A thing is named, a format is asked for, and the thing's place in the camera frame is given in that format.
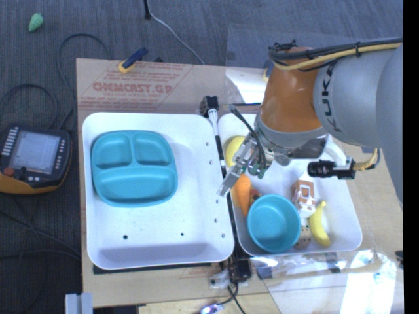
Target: yellow cable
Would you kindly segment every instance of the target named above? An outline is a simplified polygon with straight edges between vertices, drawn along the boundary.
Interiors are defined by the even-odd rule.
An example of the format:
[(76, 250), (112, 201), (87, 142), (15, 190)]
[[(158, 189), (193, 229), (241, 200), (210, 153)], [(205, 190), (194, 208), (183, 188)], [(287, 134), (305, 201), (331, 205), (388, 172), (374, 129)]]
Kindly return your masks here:
[(372, 166), (375, 163), (375, 159), (378, 156), (378, 149), (375, 148), (373, 150), (373, 154), (371, 155), (371, 157), (363, 163), (355, 163), (354, 164), (354, 170), (355, 171), (364, 171), (365, 169), (367, 169), (368, 167)]
[(371, 51), (377, 51), (377, 50), (389, 50), (389, 49), (396, 49), (398, 48), (402, 43), (392, 43), (392, 44), (379, 44), (379, 45), (370, 45), (370, 46), (364, 46), (358, 49), (350, 49), (350, 50), (344, 50), (344, 51), (340, 51), (340, 52), (336, 52), (334, 54), (329, 54), (326, 56), (322, 56), (322, 57), (318, 57), (318, 58), (314, 58), (312, 60), (308, 60), (308, 61), (304, 61), (302, 63), (299, 64), (295, 64), (295, 65), (280, 65), (278, 63), (276, 63), (274, 61), (274, 65), (281, 70), (296, 70), (296, 69), (301, 69), (303, 67), (308, 67), (308, 66), (312, 66), (315, 65), (317, 63), (321, 63), (323, 61), (327, 61), (327, 60), (332, 60), (334, 58), (339, 58), (339, 57), (344, 57), (344, 56), (349, 56), (349, 55), (354, 55), (357, 53), (362, 53), (362, 52), (371, 52)]

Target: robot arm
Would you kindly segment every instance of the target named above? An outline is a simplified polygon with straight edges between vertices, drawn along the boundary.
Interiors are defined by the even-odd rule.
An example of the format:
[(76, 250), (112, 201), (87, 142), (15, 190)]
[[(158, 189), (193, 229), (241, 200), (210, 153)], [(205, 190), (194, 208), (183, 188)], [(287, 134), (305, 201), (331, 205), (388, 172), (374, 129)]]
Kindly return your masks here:
[(236, 153), (236, 165), (219, 194), (246, 169), (262, 179), (273, 161), (287, 166), (294, 158), (315, 159), (323, 152), (334, 162), (310, 163), (311, 176), (353, 179), (363, 168), (330, 144), (331, 135), (344, 143), (381, 148), (403, 206), (403, 39), (315, 50), (275, 44), (270, 58), (275, 68), (254, 131)]

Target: white tray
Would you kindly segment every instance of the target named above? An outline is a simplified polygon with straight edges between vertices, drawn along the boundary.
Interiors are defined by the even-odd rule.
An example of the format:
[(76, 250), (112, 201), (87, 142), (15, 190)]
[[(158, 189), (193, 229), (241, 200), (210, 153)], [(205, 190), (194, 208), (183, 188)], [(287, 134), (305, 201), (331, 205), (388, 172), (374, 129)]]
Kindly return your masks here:
[[(255, 121), (254, 114), (243, 114), (243, 117), (253, 127)], [(228, 142), (234, 136), (246, 136), (249, 133), (247, 127), (233, 114), (223, 115), (219, 119), (219, 134), (226, 149)], [(326, 154), (321, 157), (329, 160)], [(275, 193), (291, 199), (291, 186), (302, 175), (309, 162), (313, 160), (292, 160), (288, 166), (280, 166), (273, 162), (272, 166), (266, 171), (263, 179), (258, 179), (249, 175), (252, 185), (261, 194)], [(285, 253), (275, 254), (302, 254), (302, 253), (325, 253), (335, 251), (350, 251), (358, 248), (362, 242), (362, 231), (358, 218), (355, 213), (354, 205), (350, 197), (346, 181), (336, 177), (319, 179), (313, 178), (314, 198), (316, 201), (325, 200), (327, 206), (323, 210), (323, 226), (331, 239), (331, 245), (324, 247), (314, 239), (303, 249), (292, 248)], [(247, 231), (246, 218), (242, 210), (234, 206), (234, 218), (238, 232), (240, 245), (251, 256), (272, 256), (272, 254), (260, 249), (250, 238)]]
[[(149, 207), (104, 203), (92, 183), (90, 150), (106, 132), (149, 130), (172, 148), (178, 187)], [(107, 270), (220, 262), (234, 248), (227, 199), (217, 195), (221, 168), (211, 124), (193, 114), (95, 113), (82, 126), (87, 251)]]

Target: gray floor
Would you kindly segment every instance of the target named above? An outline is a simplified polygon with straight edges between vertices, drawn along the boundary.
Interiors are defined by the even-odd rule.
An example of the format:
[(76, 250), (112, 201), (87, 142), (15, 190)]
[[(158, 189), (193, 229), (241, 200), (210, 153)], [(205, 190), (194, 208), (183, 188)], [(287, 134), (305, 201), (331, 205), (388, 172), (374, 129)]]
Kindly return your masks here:
[[(53, 124), (57, 128), (73, 108), (76, 57), (124, 59), (145, 46), (149, 51), (145, 61), (161, 58), (170, 63), (260, 67), (267, 46), (273, 44), (270, 41), (300, 37), (315, 42), (315, 34), (338, 41), (403, 36), (403, 0), (148, 3), (155, 17), (151, 20), (144, 17), (143, 0), (0, 0), (1, 130), (12, 122), (46, 127), (54, 117), (52, 101), (40, 88), (20, 86), (8, 92), (22, 84), (42, 86), (58, 99), (58, 119)], [(44, 23), (29, 33), (29, 20), (36, 12), (43, 15)], [(169, 25), (198, 57), (156, 18)], [(80, 35), (63, 43), (79, 33), (99, 38), (110, 55), (91, 37)], [(77, 146), (74, 127), (74, 116), (70, 116), (63, 128), (73, 134)], [(25, 250), (72, 252), (43, 235), (29, 234), (25, 241), (26, 228), (10, 217), (28, 224), (31, 215), (34, 227), (80, 251), (77, 148), (59, 190), (24, 198), (1, 194), (0, 212), (0, 313), (25, 313), (27, 306), (26, 313), (63, 313), (65, 294), (82, 292), (80, 262), (63, 253), (25, 254), (22, 259), (6, 256), (18, 254), (23, 243)]]

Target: screen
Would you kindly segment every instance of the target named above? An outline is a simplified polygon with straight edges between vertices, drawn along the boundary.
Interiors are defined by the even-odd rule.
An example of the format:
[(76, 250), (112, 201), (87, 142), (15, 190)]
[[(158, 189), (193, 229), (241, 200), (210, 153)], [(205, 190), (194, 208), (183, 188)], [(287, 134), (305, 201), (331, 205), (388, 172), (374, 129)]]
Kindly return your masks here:
[(9, 167), (50, 175), (60, 142), (59, 136), (21, 130)]

